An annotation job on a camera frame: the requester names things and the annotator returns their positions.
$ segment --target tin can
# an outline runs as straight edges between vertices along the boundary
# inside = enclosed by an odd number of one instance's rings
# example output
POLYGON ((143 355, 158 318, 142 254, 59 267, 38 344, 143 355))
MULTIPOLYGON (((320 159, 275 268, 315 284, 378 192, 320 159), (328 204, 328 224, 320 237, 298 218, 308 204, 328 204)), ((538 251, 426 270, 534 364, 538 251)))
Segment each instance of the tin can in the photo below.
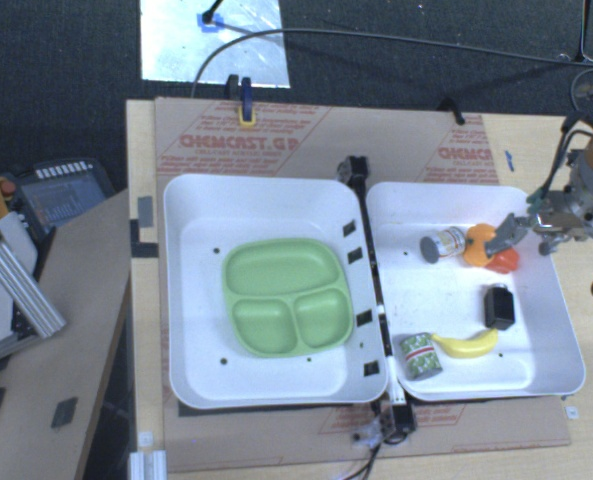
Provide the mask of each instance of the tin can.
POLYGON ((420 241, 420 252, 428 263, 436 263, 441 258, 463 254, 466 246, 465 233, 456 226, 451 226, 424 236, 420 241))
POLYGON ((400 342, 410 379, 423 380, 443 371, 429 333, 409 336, 400 342))

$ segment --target green plate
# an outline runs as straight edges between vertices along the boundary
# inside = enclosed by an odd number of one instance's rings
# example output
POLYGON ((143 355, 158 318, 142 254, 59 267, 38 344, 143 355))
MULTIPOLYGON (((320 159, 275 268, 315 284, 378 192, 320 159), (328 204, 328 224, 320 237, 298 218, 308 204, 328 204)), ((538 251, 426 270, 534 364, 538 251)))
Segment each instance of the green plate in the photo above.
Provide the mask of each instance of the green plate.
POLYGON ((343 343, 353 311, 343 269, 317 240, 241 245, 223 263, 229 319, 241 344, 263 357, 311 354, 343 343))

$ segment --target multimeter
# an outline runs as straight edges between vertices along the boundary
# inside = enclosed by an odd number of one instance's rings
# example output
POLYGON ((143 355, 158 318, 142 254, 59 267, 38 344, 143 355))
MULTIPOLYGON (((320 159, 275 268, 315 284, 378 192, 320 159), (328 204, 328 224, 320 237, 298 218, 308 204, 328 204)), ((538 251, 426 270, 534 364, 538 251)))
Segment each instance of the multimeter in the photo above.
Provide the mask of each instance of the multimeter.
POLYGON ((19 175, 0 174, 0 219, 17 212, 40 244, 53 228, 113 194, 105 169, 93 158, 42 162, 19 175))

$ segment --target wooden table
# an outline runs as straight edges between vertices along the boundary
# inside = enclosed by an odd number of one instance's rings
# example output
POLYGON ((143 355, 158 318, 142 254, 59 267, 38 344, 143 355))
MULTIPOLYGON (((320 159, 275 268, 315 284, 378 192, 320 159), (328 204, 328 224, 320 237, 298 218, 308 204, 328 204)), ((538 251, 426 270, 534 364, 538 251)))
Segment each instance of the wooden table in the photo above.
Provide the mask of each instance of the wooden table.
MULTIPOLYGON (((130 218, 138 216, 138 198, 155 196, 154 104, 130 101, 127 105, 130 218)), ((540 116, 483 115, 501 184, 534 191, 547 176, 560 138, 562 118, 540 116), (513 170, 506 160, 512 155, 513 170)), ((564 168, 556 186, 568 178, 564 168)), ((157 241, 156 222, 140 230, 140 239, 157 241)), ((587 379, 582 390, 564 404, 575 408, 578 419, 569 421, 571 446, 485 453, 433 455, 377 460, 374 479, 453 478, 593 478, 593 241, 560 246, 554 256, 557 272, 569 307, 586 364, 587 379)), ((163 448, 161 394, 161 344, 158 266, 151 258, 132 261, 132 293, 136 367, 137 431, 151 432, 153 441, 141 450, 163 448)), ((343 478, 362 463, 319 463, 170 474, 172 480, 283 480, 343 478)))

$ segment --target yellow banana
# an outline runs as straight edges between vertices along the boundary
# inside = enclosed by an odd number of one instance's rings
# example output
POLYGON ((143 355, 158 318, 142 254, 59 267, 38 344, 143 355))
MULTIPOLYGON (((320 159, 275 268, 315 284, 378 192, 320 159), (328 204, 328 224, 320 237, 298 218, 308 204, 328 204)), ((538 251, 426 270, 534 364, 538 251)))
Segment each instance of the yellow banana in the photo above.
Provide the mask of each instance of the yellow banana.
POLYGON ((491 351, 498 343, 498 329, 487 329, 468 340, 443 338, 432 334, 432 340, 438 343, 448 356, 457 358, 480 357, 491 351))

